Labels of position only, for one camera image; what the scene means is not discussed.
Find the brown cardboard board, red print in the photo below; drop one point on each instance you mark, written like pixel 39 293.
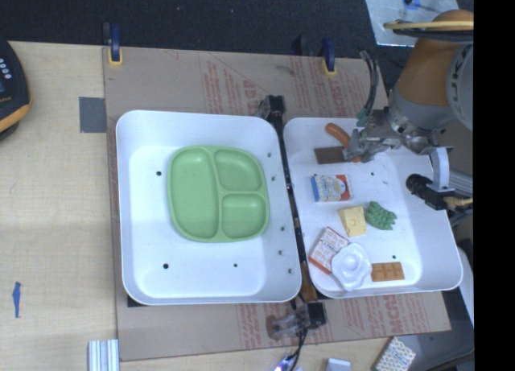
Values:
pixel 169 79

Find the small white box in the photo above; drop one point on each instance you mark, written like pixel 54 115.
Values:
pixel 337 364

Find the orange sausage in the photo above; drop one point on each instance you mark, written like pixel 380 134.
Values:
pixel 336 132

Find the yellow cheese wedge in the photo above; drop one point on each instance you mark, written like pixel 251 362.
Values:
pixel 353 221

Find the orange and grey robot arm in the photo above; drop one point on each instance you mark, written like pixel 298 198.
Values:
pixel 426 75

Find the thin black and white rod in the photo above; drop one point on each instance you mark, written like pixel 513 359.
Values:
pixel 290 200

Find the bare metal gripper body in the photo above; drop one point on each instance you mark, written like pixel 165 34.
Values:
pixel 396 134

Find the green divided plate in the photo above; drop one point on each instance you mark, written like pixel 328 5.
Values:
pixel 193 192

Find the brown flat rectangle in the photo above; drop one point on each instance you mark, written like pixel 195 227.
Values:
pixel 328 156

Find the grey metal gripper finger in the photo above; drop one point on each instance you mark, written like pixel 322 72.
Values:
pixel 354 150
pixel 362 134

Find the orange and white packet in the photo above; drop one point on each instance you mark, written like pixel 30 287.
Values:
pixel 324 248
pixel 395 356

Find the white plastic tray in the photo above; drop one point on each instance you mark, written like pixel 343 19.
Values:
pixel 149 248
pixel 410 216

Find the white fried egg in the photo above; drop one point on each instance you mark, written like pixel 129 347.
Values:
pixel 351 266

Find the brown biscuit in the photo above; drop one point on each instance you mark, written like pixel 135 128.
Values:
pixel 387 272

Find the blue and white carton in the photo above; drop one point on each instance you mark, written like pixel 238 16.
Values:
pixel 330 188

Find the black cylinder on white bracket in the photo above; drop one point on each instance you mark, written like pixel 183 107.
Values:
pixel 436 184

